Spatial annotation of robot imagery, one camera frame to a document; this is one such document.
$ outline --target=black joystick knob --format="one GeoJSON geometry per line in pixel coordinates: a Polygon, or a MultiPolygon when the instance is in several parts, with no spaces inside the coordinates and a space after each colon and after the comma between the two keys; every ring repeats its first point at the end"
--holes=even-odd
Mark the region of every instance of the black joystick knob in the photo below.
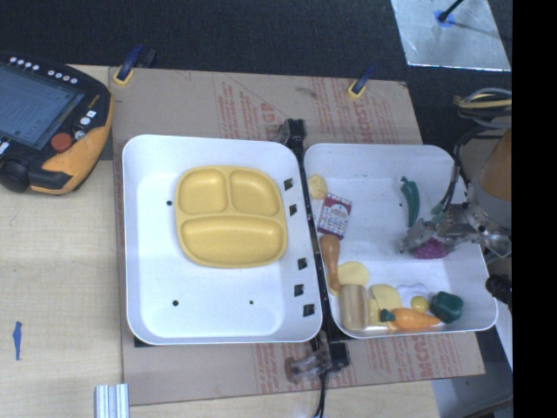
{"type": "Polygon", "coordinates": [[[25,192],[29,187],[28,165],[19,159],[6,159],[0,164],[0,184],[13,192],[25,192]]]}

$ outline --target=red button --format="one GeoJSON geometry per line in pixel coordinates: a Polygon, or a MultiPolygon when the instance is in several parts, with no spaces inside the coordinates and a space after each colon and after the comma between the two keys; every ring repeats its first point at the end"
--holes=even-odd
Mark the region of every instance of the red button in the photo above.
{"type": "Polygon", "coordinates": [[[68,133],[57,133],[52,137],[50,143],[55,151],[58,153],[64,153],[71,147],[73,141],[68,133]]]}

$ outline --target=cardboard sheet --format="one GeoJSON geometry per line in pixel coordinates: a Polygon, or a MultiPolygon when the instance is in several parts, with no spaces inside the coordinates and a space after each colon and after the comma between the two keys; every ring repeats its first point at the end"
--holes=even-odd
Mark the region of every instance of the cardboard sheet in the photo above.
{"type": "MultiPolygon", "coordinates": [[[[352,101],[352,81],[137,69],[127,86],[111,82],[124,381],[130,404],[142,405],[318,389],[293,384],[285,363],[309,343],[149,347],[138,345],[125,312],[122,149],[144,133],[270,140],[288,118],[304,119],[306,145],[323,142],[421,144],[406,85],[369,81],[352,101]]],[[[330,388],[431,380],[485,372],[474,333],[347,342],[351,365],[330,388]]]]}

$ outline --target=divided yellow plate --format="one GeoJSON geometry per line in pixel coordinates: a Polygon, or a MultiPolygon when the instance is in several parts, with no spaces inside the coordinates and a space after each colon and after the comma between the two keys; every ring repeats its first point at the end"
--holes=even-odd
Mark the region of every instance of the divided yellow plate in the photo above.
{"type": "Polygon", "coordinates": [[[287,245],[285,210],[277,185],[248,167],[208,165],[178,181],[176,226],[185,254],[202,266],[264,266],[287,245]]]}

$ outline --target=orange carrot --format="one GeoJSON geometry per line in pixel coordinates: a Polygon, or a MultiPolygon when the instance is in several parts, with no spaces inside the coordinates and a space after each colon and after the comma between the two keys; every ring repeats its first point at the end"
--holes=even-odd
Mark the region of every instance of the orange carrot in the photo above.
{"type": "Polygon", "coordinates": [[[391,313],[394,314],[395,318],[393,323],[403,329],[425,328],[441,322],[438,317],[411,308],[394,308],[391,313]]]}

